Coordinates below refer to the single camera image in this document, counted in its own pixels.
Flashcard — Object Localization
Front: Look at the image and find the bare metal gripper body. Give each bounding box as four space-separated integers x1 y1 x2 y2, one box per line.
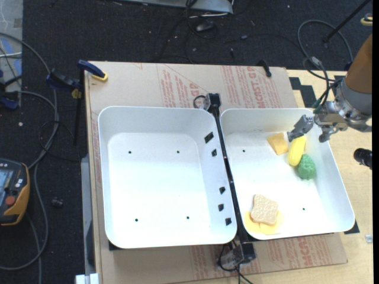
313 100 373 133

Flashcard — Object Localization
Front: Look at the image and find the yellow corn cob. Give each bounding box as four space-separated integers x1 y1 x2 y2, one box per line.
287 134 307 167

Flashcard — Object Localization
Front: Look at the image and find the yellow cheese wedge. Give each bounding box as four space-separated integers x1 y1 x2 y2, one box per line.
266 132 289 156

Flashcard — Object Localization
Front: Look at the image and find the green broccoli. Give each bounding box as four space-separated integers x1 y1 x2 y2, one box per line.
296 153 317 181

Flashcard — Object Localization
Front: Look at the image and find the white plastic tray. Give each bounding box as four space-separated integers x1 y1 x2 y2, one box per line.
220 108 356 241
97 105 238 250

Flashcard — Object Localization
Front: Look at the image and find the thin black rod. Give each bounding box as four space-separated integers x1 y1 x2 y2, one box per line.
211 105 248 246

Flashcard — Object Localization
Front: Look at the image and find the tan bread slice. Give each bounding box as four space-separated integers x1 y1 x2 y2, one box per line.
249 193 280 226

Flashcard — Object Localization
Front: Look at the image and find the flat yellow cheese slice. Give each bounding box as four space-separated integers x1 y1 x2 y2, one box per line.
243 210 284 237

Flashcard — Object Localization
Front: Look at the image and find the brown cardboard board red print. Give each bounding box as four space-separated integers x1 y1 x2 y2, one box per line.
83 60 349 284

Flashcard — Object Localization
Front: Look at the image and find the black block with thin wires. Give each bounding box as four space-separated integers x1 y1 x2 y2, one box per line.
203 92 222 112
218 241 257 271

